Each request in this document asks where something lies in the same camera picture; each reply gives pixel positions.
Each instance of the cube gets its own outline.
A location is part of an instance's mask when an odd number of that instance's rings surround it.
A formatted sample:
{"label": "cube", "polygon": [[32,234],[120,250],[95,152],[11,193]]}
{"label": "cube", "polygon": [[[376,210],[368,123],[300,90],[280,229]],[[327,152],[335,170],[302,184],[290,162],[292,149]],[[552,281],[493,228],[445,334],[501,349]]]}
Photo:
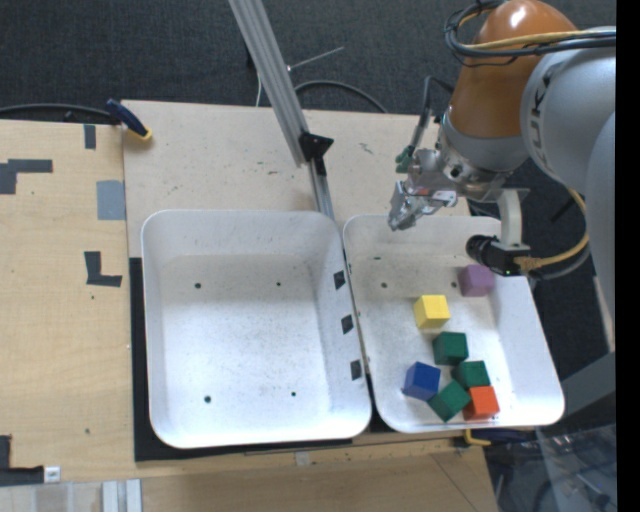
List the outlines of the cube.
{"label": "cube", "polygon": [[471,396],[456,380],[452,380],[447,386],[427,400],[433,411],[445,423],[458,414],[469,402]]}
{"label": "cube", "polygon": [[418,329],[442,327],[451,314],[444,295],[422,295],[413,305],[413,314]]}
{"label": "cube", "polygon": [[466,421],[488,420],[500,412],[493,386],[478,386],[468,390],[471,401],[462,409]]}
{"label": "cube", "polygon": [[407,370],[402,392],[419,400],[428,400],[438,392],[440,368],[416,361]]}
{"label": "cube", "polygon": [[436,364],[455,366],[469,357],[467,336],[463,332],[443,331],[432,343]]}
{"label": "cube", "polygon": [[484,265],[467,265],[458,273],[463,297],[484,297],[495,286],[495,275]]}
{"label": "cube", "polygon": [[463,361],[451,370],[451,377],[457,380],[464,389],[491,385],[484,361]]}

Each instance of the empty white tray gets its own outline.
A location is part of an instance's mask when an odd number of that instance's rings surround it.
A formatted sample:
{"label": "empty white tray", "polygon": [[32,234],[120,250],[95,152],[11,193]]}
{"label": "empty white tray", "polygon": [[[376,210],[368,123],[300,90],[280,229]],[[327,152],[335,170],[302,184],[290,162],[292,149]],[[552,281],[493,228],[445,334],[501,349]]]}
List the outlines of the empty white tray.
{"label": "empty white tray", "polygon": [[346,439],[366,428],[371,402],[332,220],[166,210],[141,237],[150,417],[162,441]]}
{"label": "empty white tray", "polygon": [[[557,421],[564,396],[525,277],[496,276],[486,297],[463,297],[457,274],[475,263],[465,252],[476,234],[500,236],[487,217],[431,216],[392,232],[383,215],[350,219],[344,244],[359,314],[364,350],[380,416],[400,432],[461,428],[539,426]],[[441,329],[420,331],[413,303],[421,295],[445,295],[451,319]],[[405,396],[406,372],[416,361],[434,364],[431,341],[442,330],[465,332],[468,360],[483,360],[500,412],[466,422],[458,413],[443,422],[424,401]],[[451,381],[441,370],[440,388]]]}

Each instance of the orange-red block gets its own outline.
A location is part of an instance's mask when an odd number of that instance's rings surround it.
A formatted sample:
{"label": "orange-red block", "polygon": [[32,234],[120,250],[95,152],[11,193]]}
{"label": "orange-red block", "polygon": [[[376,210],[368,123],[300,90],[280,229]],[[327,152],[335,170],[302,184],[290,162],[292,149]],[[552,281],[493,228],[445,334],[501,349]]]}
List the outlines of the orange-red block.
{"label": "orange-red block", "polygon": [[471,401],[462,409],[462,416],[466,421],[487,420],[500,412],[493,386],[472,387],[467,393],[471,396]]}

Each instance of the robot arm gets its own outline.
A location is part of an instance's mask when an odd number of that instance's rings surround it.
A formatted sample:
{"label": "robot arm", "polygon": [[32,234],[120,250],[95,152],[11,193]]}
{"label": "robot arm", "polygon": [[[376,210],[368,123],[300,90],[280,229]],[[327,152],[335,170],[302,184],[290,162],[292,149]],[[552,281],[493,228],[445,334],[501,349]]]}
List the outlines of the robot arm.
{"label": "robot arm", "polygon": [[[474,44],[458,43],[457,27],[483,10],[491,12]],[[460,196],[497,202],[502,239],[474,237],[467,252],[504,275],[526,271],[517,263],[529,249],[514,229],[519,202],[503,185],[531,158],[586,197],[594,265],[615,318],[615,27],[577,31],[539,0],[476,3],[456,16],[448,45],[465,66],[435,147],[414,149],[414,134],[398,159],[407,177],[396,182],[389,226],[410,228]]]}

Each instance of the purple cube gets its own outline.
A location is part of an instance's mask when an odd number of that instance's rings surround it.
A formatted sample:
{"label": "purple cube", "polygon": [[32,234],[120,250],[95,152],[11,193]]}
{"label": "purple cube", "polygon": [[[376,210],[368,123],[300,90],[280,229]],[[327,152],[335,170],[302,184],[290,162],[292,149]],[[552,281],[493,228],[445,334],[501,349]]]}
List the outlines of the purple cube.
{"label": "purple cube", "polygon": [[416,361],[407,370],[402,392],[418,400],[429,400],[438,392],[440,368]]}
{"label": "purple cube", "polygon": [[467,265],[458,273],[458,284],[463,297],[484,297],[495,286],[493,272],[484,265]]}

